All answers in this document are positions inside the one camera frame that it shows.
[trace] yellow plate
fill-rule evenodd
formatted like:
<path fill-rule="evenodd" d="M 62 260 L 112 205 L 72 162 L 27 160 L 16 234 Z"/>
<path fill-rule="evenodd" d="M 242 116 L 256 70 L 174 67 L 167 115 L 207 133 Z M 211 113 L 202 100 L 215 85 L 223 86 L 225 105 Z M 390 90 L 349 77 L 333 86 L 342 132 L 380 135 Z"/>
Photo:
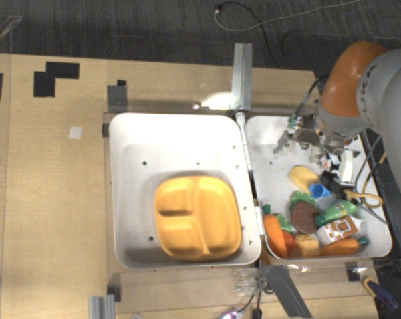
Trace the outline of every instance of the yellow plate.
<path fill-rule="evenodd" d="M 163 182 L 154 196 L 154 218 L 162 249 L 178 260 L 223 259 L 241 242 L 233 191 L 215 177 L 178 177 Z"/>

